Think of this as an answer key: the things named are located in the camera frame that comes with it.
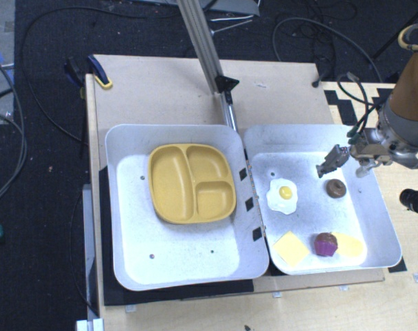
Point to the white and yellow fried egg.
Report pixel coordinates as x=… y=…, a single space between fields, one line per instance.
x=281 y=202

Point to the brown doughnut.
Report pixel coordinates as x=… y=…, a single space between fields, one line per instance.
x=333 y=192

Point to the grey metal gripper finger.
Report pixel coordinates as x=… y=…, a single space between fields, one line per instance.
x=364 y=167
x=333 y=160

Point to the brown cardboard board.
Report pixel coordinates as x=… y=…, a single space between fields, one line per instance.
x=160 y=91

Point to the yellow divided plate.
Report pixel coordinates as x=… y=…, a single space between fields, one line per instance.
x=181 y=185

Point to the black cylinder on white bracket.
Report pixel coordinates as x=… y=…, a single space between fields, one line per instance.
x=411 y=199

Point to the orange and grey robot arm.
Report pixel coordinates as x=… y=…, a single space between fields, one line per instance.
x=407 y=91

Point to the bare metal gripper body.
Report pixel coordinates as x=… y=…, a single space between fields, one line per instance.
x=400 y=155

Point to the yellow square cheese slice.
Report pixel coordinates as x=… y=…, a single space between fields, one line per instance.
x=291 y=249

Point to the white plastic tray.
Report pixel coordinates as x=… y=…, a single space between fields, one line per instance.
x=312 y=216
x=181 y=253

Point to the thin black and white rod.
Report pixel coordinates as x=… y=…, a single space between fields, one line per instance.
x=230 y=116

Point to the pale yellow oval slice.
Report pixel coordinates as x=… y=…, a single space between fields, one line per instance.
x=350 y=247

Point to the purple and brown cupcake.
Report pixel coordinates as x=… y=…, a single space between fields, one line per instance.
x=326 y=247

